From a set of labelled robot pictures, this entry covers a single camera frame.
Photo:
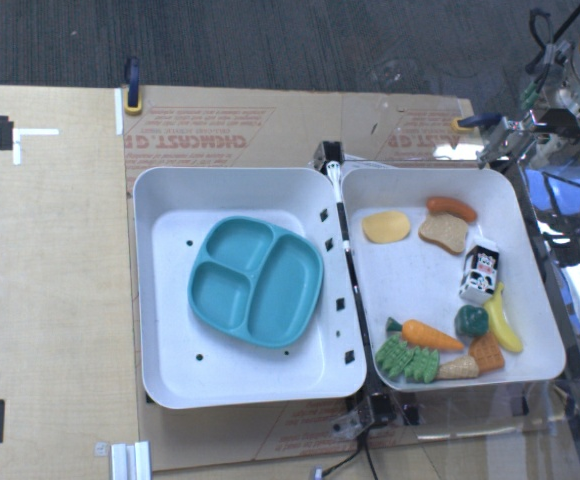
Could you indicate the thin black and white rod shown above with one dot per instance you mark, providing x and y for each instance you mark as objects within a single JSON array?
[{"x": 348, "y": 253}]

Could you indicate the blue divided plate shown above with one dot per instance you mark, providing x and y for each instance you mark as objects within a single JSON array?
[{"x": 280, "y": 288}]

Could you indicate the white milk carton cow print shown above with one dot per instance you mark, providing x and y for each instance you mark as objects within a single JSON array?
[{"x": 480, "y": 273}]

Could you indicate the brown bread slice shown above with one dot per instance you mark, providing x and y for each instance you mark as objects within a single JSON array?
[{"x": 444, "y": 232}]

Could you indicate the brown cardboard board red print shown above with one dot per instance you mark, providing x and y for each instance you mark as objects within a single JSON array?
[{"x": 195, "y": 118}]

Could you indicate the orange waffle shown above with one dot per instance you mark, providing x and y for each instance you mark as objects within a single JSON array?
[{"x": 486, "y": 353}]

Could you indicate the orange sausage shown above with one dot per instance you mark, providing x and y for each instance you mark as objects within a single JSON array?
[{"x": 452, "y": 208}]

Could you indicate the yellow banana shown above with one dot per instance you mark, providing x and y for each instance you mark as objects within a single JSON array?
[{"x": 502, "y": 325}]

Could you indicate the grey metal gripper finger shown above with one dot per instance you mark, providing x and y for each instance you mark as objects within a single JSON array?
[
  {"x": 515, "y": 125},
  {"x": 492, "y": 152}
]

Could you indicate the yellow round biscuit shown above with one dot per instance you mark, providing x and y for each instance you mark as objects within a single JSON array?
[{"x": 385, "y": 227}]

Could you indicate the beige ridged toy food piece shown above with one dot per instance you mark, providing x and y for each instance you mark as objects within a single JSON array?
[{"x": 459, "y": 368}]

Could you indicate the white plastic tray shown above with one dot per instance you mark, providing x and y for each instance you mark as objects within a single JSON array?
[
  {"x": 170, "y": 368},
  {"x": 410, "y": 288}
]

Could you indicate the orange carrot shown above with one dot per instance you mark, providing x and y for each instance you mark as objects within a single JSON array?
[{"x": 425, "y": 335}]

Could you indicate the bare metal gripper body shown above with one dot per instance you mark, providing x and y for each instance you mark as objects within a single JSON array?
[{"x": 567, "y": 118}]

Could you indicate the dark green broccoli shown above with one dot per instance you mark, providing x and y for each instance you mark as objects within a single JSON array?
[{"x": 471, "y": 321}]

